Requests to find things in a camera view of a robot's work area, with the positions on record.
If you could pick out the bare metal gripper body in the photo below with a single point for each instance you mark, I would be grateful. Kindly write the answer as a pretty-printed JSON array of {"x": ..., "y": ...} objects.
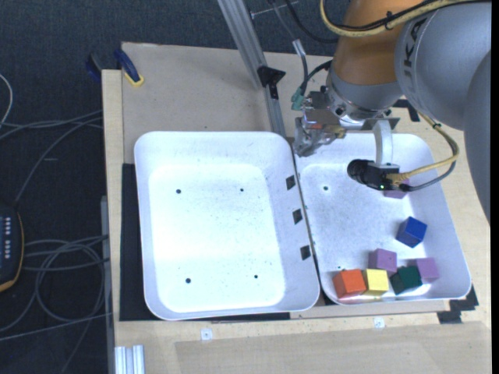
[{"x": 323, "y": 113}]

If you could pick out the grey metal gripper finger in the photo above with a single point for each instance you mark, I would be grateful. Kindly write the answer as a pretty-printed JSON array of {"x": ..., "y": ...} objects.
[
  {"x": 323, "y": 138},
  {"x": 302, "y": 142}
]

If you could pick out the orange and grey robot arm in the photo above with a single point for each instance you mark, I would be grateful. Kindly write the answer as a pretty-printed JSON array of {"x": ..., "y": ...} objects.
[{"x": 429, "y": 53}]

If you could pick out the white plastic tray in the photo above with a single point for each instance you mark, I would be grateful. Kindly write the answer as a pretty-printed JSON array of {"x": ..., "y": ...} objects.
[
  {"x": 351, "y": 224},
  {"x": 214, "y": 228}
]

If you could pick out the purple cube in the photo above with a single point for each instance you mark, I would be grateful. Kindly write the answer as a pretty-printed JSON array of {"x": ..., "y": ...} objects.
[
  {"x": 395, "y": 193},
  {"x": 428, "y": 269},
  {"x": 384, "y": 259}
]

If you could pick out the blue cube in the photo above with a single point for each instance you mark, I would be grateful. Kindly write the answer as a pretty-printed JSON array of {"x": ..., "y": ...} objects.
[{"x": 411, "y": 232}]

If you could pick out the orange cube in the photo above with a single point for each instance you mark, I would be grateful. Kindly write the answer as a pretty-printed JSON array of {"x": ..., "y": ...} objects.
[{"x": 349, "y": 283}]

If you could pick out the yellow cube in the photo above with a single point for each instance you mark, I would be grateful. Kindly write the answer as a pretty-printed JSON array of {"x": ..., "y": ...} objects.
[{"x": 377, "y": 281}]

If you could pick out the green cube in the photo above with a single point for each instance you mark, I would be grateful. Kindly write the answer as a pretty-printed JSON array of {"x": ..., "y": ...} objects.
[{"x": 406, "y": 279}]

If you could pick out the black cylinder on white bracket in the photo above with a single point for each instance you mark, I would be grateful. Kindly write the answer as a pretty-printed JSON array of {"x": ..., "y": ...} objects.
[{"x": 370, "y": 171}]

